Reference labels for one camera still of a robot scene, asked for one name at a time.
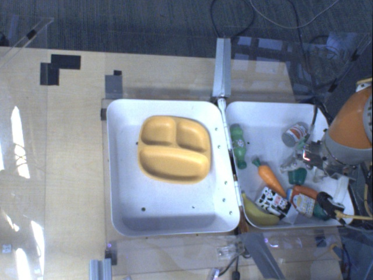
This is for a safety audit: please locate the pale wood board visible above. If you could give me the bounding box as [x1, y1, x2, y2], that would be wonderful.
[0, 45, 350, 280]

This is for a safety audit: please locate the orange and blue packet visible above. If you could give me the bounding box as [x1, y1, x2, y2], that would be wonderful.
[286, 188, 316, 217]

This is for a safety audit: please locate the black and white cow carton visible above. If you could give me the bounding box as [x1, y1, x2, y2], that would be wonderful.
[255, 185, 293, 219]

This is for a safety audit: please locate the orange carrot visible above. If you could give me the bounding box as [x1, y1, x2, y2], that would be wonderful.
[251, 156, 287, 198]

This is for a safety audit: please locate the white plastic tray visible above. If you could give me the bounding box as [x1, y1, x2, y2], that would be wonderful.
[105, 98, 241, 239]
[225, 101, 356, 230]

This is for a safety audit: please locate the yellow banana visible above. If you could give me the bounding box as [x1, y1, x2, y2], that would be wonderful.
[241, 192, 281, 227]

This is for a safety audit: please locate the green bottle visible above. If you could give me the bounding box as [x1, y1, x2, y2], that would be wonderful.
[229, 123, 248, 170]

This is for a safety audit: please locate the yellow divided plate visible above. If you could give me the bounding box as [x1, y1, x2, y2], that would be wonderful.
[137, 114, 213, 185]

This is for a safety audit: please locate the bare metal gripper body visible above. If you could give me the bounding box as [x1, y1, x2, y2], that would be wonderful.
[301, 140, 357, 181]

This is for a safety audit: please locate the black cylinder on white bracket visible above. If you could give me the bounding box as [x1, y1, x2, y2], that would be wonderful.
[316, 175, 350, 219]

